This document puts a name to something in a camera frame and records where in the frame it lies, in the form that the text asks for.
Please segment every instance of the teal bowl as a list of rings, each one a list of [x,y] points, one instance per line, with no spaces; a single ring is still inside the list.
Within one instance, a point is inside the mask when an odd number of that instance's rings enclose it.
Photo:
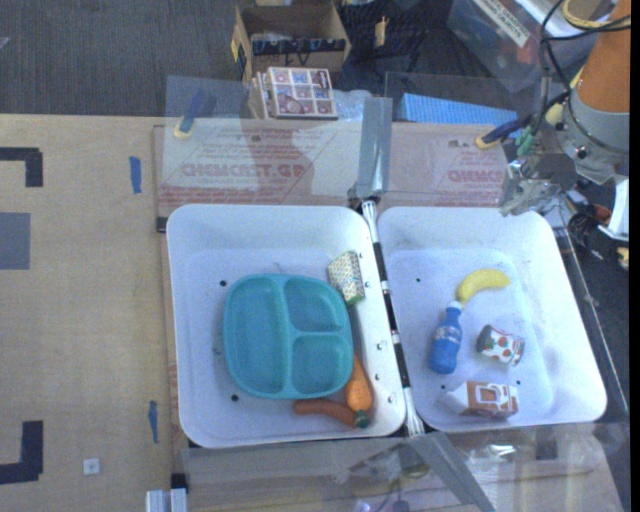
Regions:
[[[263,398],[330,395],[353,370],[344,299],[309,277],[254,274],[235,282],[225,301],[223,343],[234,382]]]

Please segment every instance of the white tray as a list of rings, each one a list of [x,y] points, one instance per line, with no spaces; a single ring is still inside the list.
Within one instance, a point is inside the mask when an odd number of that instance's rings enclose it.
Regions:
[[[170,216],[167,242],[180,422],[193,442],[224,448],[374,437],[402,426],[406,405],[369,230],[361,216],[338,207],[188,205]],[[362,255],[362,277],[370,285],[365,299],[349,308],[354,345],[375,397],[365,429],[323,416],[298,416],[291,400],[244,393],[228,373],[222,350],[224,301],[237,279],[282,272],[327,281],[328,264],[346,250]]]
[[[476,208],[391,208],[379,235],[416,409],[446,432],[598,419],[607,398],[549,224],[538,214],[503,217]],[[458,283],[470,272],[503,270],[511,284],[479,292],[461,315],[463,343],[454,373],[428,368],[431,336]],[[475,351],[485,324],[525,339],[507,366]],[[461,416],[438,399],[466,380],[517,386],[519,412],[505,419]]]

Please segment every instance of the light wood surface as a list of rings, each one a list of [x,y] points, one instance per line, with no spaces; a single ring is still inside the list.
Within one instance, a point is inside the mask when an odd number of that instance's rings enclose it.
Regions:
[[[43,473],[0,485],[0,510],[142,510],[148,490],[169,488],[155,122],[0,116],[2,146],[44,155],[42,188],[25,187],[23,163],[0,162],[0,211],[31,215],[29,270],[0,271],[0,464],[19,461],[22,422],[44,422]],[[90,458],[101,471],[85,476]]]

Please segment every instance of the white label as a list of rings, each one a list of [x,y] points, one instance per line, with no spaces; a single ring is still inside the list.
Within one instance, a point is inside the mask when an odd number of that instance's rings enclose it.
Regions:
[[[531,35],[522,23],[499,0],[473,0],[520,48]]]

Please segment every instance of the orange carrot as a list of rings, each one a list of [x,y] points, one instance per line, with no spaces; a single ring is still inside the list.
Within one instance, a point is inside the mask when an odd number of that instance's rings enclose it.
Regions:
[[[369,425],[369,417],[366,413],[358,413],[349,409],[345,404],[334,402],[326,398],[311,398],[309,400],[296,400],[293,403],[296,414],[324,414],[341,421],[348,427],[365,428]]]
[[[344,387],[347,405],[352,411],[368,411],[373,404],[373,396],[367,375],[357,354],[353,354],[353,371],[351,378]]]

